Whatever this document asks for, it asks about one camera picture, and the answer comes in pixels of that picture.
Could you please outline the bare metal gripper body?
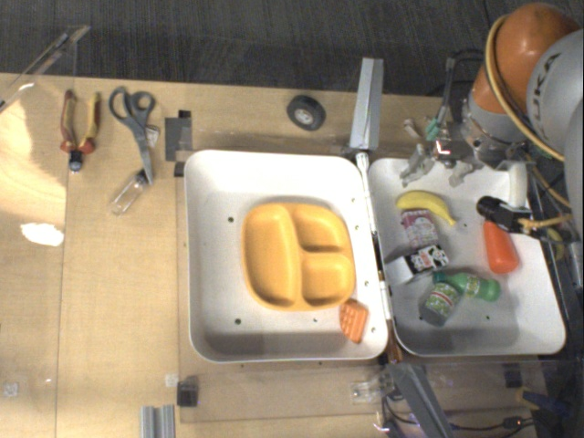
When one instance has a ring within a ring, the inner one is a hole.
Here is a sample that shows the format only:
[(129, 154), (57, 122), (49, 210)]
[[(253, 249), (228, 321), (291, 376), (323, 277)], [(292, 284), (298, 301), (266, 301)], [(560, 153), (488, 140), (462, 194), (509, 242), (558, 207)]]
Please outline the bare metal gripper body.
[(461, 122), (428, 125), (428, 141), (436, 160), (453, 168), (466, 162), (480, 168), (496, 168), (518, 144), (518, 128), (508, 117), (464, 117)]

